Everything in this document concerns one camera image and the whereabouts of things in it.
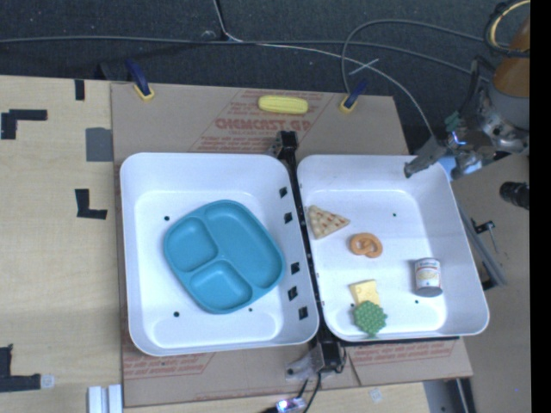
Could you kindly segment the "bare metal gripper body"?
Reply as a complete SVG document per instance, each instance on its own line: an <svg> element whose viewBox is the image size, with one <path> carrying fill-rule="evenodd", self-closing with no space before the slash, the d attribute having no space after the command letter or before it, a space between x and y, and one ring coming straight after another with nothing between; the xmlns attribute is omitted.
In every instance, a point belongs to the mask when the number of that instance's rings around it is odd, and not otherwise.
<svg viewBox="0 0 551 413"><path fill-rule="evenodd" d="M529 155L529 132L513 126L490 103L470 105L445 120L446 144L458 163Z"/></svg>

